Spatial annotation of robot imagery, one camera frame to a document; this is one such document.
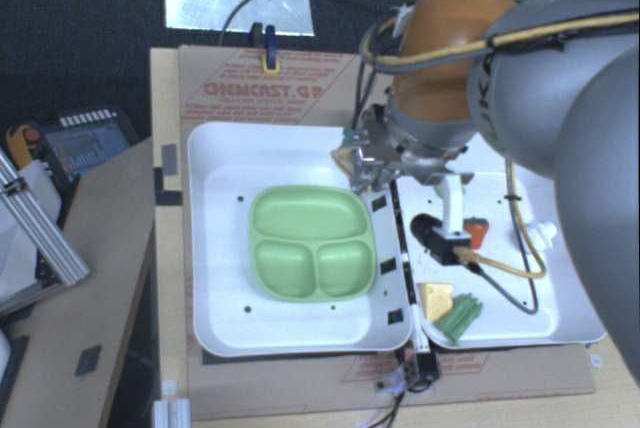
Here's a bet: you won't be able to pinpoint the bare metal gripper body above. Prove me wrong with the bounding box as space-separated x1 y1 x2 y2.
353 103 475 186

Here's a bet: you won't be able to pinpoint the brown toast slice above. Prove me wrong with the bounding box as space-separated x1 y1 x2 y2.
330 146 357 175

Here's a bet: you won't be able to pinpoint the green divided plate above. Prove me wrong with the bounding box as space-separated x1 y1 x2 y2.
248 184 377 303

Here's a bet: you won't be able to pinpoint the thin black and white rod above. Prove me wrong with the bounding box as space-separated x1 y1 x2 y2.
389 179 429 353

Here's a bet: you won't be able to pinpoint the orange toy carrot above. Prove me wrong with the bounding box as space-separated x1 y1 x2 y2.
463 216 491 251

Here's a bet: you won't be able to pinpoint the brown cardboard board red print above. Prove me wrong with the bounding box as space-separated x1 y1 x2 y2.
177 44 597 422

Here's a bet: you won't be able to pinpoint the yellow cheese wedge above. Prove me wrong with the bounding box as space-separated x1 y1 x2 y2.
417 282 455 321

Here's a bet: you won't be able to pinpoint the green toy beans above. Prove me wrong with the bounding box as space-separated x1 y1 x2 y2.
438 293 485 344

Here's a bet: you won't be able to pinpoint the white plastic tray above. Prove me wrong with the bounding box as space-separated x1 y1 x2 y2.
187 121 414 358
394 131 609 350

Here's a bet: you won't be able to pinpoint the black cylinder on white bracket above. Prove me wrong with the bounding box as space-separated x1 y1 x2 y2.
409 172 474 267

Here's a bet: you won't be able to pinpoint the black block with thin wires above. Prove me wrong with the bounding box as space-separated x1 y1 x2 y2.
417 351 442 382

